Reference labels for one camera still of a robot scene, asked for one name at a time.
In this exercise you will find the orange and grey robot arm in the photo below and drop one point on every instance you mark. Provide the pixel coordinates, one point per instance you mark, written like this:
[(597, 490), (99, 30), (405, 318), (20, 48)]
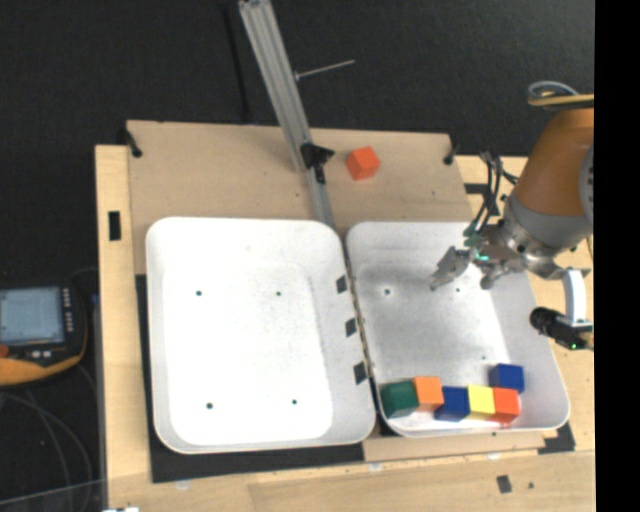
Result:
[(555, 170)]

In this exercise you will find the red-orange cube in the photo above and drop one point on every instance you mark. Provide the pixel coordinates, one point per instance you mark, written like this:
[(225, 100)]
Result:
[(363, 163), (506, 405)]

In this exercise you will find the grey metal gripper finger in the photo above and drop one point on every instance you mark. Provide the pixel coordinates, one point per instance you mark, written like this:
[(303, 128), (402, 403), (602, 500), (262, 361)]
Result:
[(497, 275), (450, 267)]

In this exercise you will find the thin black and white rod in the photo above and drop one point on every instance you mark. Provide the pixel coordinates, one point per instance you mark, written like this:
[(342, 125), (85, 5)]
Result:
[(361, 320)]

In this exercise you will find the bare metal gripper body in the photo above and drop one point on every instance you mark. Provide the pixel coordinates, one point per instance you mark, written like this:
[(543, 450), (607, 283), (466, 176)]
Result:
[(510, 252)]

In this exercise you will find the brown cardboard board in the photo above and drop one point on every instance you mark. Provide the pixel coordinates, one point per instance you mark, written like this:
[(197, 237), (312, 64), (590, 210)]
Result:
[(225, 170)]

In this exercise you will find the blue cube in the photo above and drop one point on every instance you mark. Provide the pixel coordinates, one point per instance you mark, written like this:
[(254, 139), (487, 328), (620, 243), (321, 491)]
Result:
[(455, 402), (507, 376)]

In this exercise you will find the green cube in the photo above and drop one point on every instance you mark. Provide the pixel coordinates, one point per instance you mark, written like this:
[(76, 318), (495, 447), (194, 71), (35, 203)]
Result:
[(399, 399)]

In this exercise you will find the light orange cube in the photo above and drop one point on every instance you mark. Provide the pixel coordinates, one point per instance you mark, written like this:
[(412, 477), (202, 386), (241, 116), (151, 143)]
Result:
[(429, 391)]

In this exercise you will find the yellow cube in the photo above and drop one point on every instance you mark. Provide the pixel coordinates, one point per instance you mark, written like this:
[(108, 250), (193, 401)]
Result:
[(481, 401)]

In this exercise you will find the white plastic tray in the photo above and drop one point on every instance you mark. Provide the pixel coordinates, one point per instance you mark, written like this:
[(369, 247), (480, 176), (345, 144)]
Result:
[(250, 340), (430, 330)]

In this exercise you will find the black cylinder on white bracket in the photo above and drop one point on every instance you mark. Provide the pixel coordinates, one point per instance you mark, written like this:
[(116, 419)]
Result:
[(555, 322)]

